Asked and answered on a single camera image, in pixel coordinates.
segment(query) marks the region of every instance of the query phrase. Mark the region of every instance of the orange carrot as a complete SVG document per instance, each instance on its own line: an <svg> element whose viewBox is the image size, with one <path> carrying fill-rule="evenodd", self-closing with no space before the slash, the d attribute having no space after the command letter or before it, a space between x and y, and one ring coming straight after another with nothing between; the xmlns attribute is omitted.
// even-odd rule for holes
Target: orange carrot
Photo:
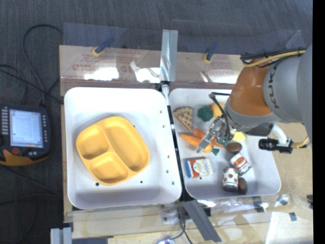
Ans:
<svg viewBox="0 0 325 244"><path fill-rule="evenodd" d="M198 128L194 128L193 130L192 130L192 133L193 133L193 135L195 135L195 136L197 136L197 137L199 137L199 138L203 138L204 136L205 136L205 132L203 132L202 130L200 130L200 129L198 129ZM213 139L212 139L212 141L211 141L211 145L212 146L218 146L218 147L223 147L223 145L222 144L219 144L218 142L217 142L217 139L214 137Z"/></svg>
<svg viewBox="0 0 325 244"><path fill-rule="evenodd" d="M199 137L195 137L195 136L189 136L189 135L185 135L185 134L180 134L181 138L183 138L186 142L190 143L192 146L197 147L199 145L199 143L201 142L201 139ZM209 144L204 150L203 152L207 153L210 152L212 150L212 145Z"/></svg>

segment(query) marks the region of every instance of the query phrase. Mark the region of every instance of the blue and yellow clamp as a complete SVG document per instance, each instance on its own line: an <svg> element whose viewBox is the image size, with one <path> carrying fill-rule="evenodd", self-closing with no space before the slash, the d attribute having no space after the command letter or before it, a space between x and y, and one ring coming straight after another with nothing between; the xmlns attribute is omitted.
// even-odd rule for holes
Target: blue and yellow clamp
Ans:
<svg viewBox="0 0 325 244"><path fill-rule="evenodd" d="M105 48L110 47L113 42L114 42L113 37L106 39L99 46L93 48L92 55L94 55L95 57L102 55L105 51Z"/></svg>
<svg viewBox="0 0 325 244"><path fill-rule="evenodd" d="M217 46L217 43L213 42L213 44L206 49L204 58L203 58L204 63L210 64L212 62L212 56L213 56L216 46Z"/></svg>

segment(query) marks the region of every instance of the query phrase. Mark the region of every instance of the yellow bowl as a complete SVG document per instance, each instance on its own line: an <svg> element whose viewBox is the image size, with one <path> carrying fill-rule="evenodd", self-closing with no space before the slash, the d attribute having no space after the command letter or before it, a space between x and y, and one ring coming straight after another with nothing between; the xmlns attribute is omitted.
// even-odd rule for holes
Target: yellow bowl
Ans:
<svg viewBox="0 0 325 244"><path fill-rule="evenodd" d="M84 129L76 147L94 179L115 185L145 169L150 152L139 132L125 118L112 116Z"/></svg>

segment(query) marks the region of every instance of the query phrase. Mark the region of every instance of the red and white can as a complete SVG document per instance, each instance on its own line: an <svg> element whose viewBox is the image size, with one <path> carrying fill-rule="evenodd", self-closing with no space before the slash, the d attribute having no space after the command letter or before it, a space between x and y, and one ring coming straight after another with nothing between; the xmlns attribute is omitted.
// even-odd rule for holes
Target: red and white can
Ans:
<svg viewBox="0 0 325 244"><path fill-rule="evenodd" d="M224 168L222 189L227 192L235 192L238 190L238 170L236 168Z"/></svg>
<svg viewBox="0 0 325 244"><path fill-rule="evenodd" d="M243 175L245 172L247 172L252 165L247 162L247 160L243 157L243 155L239 152L235 154L230 160L229 163L238 169L238 172L240 175Z"/></svg>

